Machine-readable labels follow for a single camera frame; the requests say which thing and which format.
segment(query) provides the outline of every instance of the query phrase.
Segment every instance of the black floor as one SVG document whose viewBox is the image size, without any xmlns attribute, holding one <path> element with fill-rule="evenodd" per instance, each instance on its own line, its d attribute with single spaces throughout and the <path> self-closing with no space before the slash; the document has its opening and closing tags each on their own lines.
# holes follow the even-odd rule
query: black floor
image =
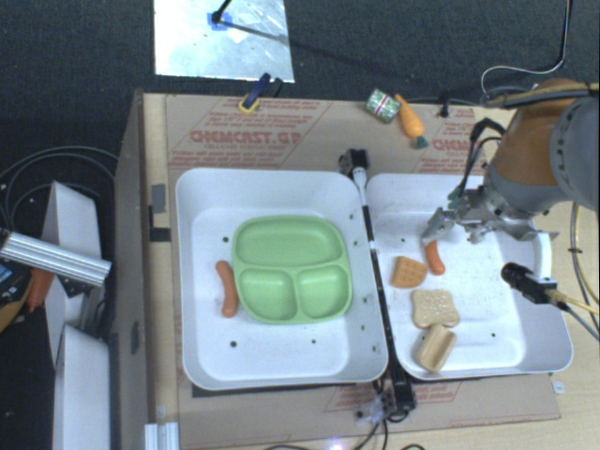
<svg viewBox="0 0 600 450">
<path fill-rule="evenodd" d="M 296 83 L 282 98 L 364 100 L 374 87 L 406 98 L 478 101 L 486 68 L 549 68 L 566 0 L 284 0 Z M 554 76 L 598 80 L 599 0 L 574 0 L 566 62 Z M 153 0 L 0 0 L 0 173 L 32 153 L 91 145 L 118 154 L 135 88 L 243 95 L 251 83 L 157 77 Z M 546 77 L 499 71 L 488 86 Z M 97 156 L 109 170 L 114 162 Z M 7 185 L 14 173 L 0 177 Z M 90 188 L 111 254 L 111 186 L 84 160 L 54 157 L 24 172 L 13 207 L 52 179 Z M 6 189 L 0 190 L 2 202 Z M 46 190 L 15 211 L 39 235 Z M 0 217 L 0 226 L 7 226 Z M 0 450 L 49 448 L 52 364 L 42 310 L 0 335 Z"/>
</svg>

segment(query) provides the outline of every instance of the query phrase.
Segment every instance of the yellow and blue clamp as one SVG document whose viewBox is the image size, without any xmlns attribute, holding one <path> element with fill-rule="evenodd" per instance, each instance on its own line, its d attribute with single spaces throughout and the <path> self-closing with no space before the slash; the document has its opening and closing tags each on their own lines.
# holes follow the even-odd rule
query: yellow and blue clamp
<svg viewBox="0 0 600 450">
<path fill-rule="evenodd" d="M 271 75 L 264 73 L 256 82 L 256 85 L 254 85 L 254 88 L 252 88 L 252 90 L 250 90 L 250 92 L 237 104 L 239 111 L 245 115 L 250 115 L 254 112 L 261 102 L 259 97 L 264 93 L 270 82 Z"/>
</svg>

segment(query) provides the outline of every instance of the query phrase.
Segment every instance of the green can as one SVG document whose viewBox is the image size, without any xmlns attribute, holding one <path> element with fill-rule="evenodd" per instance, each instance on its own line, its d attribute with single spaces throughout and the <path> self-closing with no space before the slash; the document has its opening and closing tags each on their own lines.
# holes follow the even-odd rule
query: green can
<svg viewBox="0 0 600 450">
<path fill-rule="evenodd" d="M 382 122 L 389 124 L 396 116 L 396 113 L 398 113 L 398 110 L 400 110 L 400 103 L 395 98 L 376 88 L 368 98 L 365 110 L 373 113 Z"/>
</svg>

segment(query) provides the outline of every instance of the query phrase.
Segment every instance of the sausage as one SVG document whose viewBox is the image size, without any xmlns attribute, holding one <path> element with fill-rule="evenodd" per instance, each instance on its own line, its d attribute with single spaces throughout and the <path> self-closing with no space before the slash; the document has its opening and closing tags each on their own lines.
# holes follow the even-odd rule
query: sausage
<svg viewBox="0 0 600 450">
<path fill-rule="evenodd" d="M 438 253 L 437 240 L 432 240 L 425 245 L 425 256 L 427 258 L 427 263 L 429 263 L 431 273 L 434 275 L 443 275 L 446 271 L 446 267 L 440 258 L 440 254 Z"/>
<path fill-rule="evenodd" d="M 224 260 L 219 260 L 215 265 L 218 275 L 221 277 L 223 282 L 223 289 L 225 291 L 225 300 L 223 300 L 223 307 L 221 308 L 221 315 L 230 319 L 237 311 L 237 305 L 239 303 L 239 297 L 237 296 L 237 289 L 235 288 L 235 277 L 233 276 L 233 270 L 230 265 Z"/>
</svg>

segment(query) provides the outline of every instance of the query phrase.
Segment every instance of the yellow cable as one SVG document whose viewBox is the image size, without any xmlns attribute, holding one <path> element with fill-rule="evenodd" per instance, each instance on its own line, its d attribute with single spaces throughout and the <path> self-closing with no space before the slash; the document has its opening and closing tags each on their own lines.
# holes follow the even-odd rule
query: yellow cable
<svg viewBox="0 0 600 450">
<path fill-rule="evenodd" d="M 583 302 L 579 302 L 575 298 L 571 298 L 570 296 L 567 296 L 564 293 L 559 292 L 558 290 L 546 290 L 546 295 L 555 302 L 564 302 L 565 304 L 575 305 L 576 307 L 588 310 L 589 312 L 600 317 L 600 311 L 598 311 L 597 308 L 586 305 Z"/>
<path fill-rule="evenodd" d="M 596 305 L 600 305 L 598 297 L 592 291 L 592 285 L 590 285 L 590 281 L 586 278 L 585 273 L 583 272 L 583 268 L 581 267 L 581 260 L 579 259 L 579 254 L 577 253 L 577 248 L 579 248 L 579 205 L 575 210 L 575 247 L 575 260 L 579 270 L 579 275 L 581 276 L 581 280 L 583 281 L 583 287 L 585 288 L 588 295 L 596 303 Z"/>
</svg>

